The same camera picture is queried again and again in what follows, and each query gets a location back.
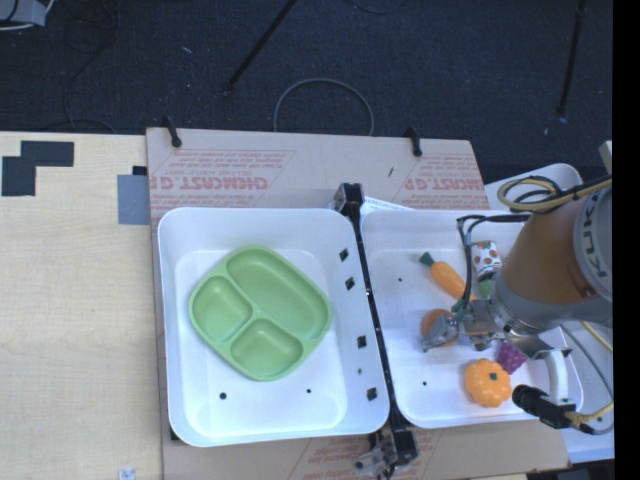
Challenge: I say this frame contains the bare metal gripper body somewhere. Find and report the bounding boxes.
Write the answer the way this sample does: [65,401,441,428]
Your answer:
[459,296,542,353]

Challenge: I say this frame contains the orange toy fruit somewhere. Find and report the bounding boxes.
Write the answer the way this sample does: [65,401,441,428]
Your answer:
[420,308,459,348]

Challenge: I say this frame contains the purple grapes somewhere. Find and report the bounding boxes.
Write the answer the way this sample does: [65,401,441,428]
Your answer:
[495,341,528,375]

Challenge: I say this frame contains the orange carrot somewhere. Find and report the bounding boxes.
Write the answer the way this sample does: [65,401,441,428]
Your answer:
[418,250,477,302]

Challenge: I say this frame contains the white plastic tray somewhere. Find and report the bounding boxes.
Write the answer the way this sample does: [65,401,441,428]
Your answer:
[157,206,392,448]
[359,209,584,430]

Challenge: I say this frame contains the yellow pumpkin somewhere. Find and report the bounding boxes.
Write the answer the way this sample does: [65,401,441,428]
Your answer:
[463,358,513,409]

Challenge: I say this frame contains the white can with orange print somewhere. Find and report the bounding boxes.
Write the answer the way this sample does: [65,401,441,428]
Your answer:
[471,239,503,275]

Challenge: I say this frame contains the thin black and white rod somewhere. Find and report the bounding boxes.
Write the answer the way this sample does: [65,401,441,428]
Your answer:
[345,202,410,435]

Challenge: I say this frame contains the green divided plate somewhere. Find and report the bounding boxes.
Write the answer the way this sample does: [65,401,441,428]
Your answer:
[187,244,334,383]

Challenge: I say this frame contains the brown cardboard board red print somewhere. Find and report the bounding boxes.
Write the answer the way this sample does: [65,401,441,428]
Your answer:
[145,126,572,480]

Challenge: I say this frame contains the black cylinder on white bracket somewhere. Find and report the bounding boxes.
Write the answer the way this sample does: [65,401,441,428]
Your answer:
[511,347,579,430]

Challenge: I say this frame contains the black block with thin wires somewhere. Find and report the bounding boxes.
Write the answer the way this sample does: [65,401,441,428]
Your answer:
[389,427,419,467]
[333,182,364,214]

